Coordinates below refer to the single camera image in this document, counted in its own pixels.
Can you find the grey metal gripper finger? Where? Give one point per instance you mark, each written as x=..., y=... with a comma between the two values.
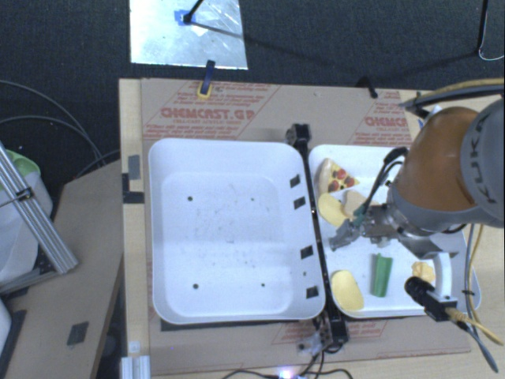
x=380, y=242
x=342, y=236

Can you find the white plastic tray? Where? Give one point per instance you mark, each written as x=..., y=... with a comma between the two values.
x=229, y=235
x=355, y=259

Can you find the tan toy bread slice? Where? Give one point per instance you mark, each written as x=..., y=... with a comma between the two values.
x=353, y=201

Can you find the brown cardboard board, red print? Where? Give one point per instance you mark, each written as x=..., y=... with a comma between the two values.
x=252, y=105

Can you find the black cylinder on white bracket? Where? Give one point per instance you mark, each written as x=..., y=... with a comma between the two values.
x=436, y=305

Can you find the thin black rod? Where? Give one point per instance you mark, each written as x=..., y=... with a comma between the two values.
x=315, y=219

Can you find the yellow toy potato chip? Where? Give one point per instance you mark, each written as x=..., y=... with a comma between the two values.
x=347, y=290
x=329, y=209

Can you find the toy pizza slice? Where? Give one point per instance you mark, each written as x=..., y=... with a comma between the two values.
x=335, y=174

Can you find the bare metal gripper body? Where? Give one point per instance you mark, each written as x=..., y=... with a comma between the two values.
x=380, y=221

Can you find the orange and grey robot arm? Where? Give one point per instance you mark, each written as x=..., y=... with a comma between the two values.
x=438, y=164

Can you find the green toy celery stick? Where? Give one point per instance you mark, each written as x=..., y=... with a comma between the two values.
x=382, y=275

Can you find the pale yellow crumpled toy food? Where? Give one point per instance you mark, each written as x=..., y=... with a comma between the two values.
x=422, y=271

